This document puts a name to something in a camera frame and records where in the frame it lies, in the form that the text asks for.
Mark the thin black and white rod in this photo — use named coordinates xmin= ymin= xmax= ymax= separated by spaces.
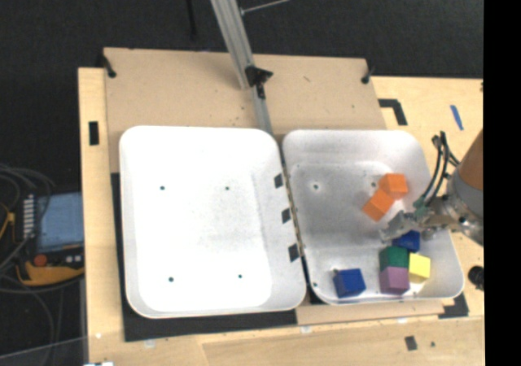
xmin=280 ymin=152 xmax=306 ymax=262

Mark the pale brown flat board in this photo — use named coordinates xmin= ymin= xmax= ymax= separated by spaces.
xmin=102 ymin=46 xmax=445 ymax=327

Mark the orange cube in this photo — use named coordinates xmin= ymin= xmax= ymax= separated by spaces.
xmin=378 ymin=172 xmax=409 ymax=200
xmin=361 ymin=188 xmax=396 ymax=223

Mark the purple cube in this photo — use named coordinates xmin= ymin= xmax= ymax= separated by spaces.
xmin=379 ymin=266 xmax=410 ymax=296

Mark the green cube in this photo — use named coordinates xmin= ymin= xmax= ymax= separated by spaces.
xmin=379 ymin=245 xmax=409 ymax=272

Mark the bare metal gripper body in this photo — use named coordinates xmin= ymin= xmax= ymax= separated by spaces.
xmin=411 ymin=194 xmax=484 ymax=245

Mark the white plastic tray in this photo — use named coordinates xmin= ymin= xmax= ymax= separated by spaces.
xmin=281 ymin=128 xmax=466 ymax=307
xmin=118 ymin=124 xmax=308 ymax=320

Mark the yellow cube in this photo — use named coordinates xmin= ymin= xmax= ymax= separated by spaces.
xmin=408 ymin=252 xmax=432 ymax=285

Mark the blue cube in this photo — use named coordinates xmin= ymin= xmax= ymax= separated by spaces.
xmin=332 ymin=268 xmax=367 ymax=299
xmin=392 ymin=229 xmax=422 ymax=254

